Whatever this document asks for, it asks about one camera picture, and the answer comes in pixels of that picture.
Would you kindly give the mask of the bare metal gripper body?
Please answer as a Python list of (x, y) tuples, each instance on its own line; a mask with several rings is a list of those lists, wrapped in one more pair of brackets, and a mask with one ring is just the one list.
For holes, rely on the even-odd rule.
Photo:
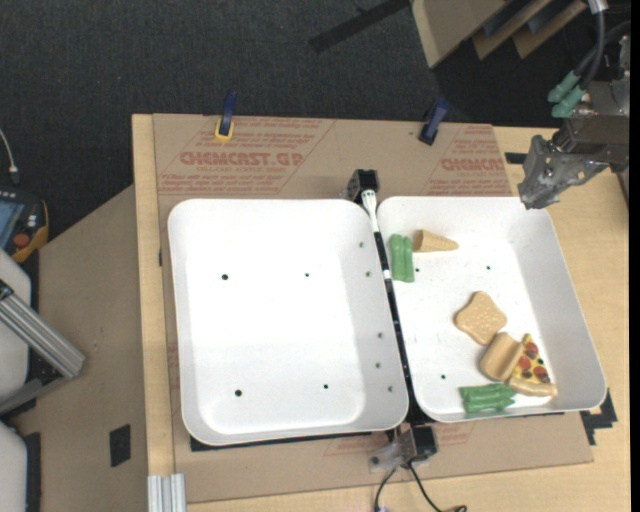
[(608, 164), (619, 173), (629, 164), (629, 79), (592, 81), (577, 98), (571, 92), (553, 109), (563, 122), (553, 136), (562, 152)]

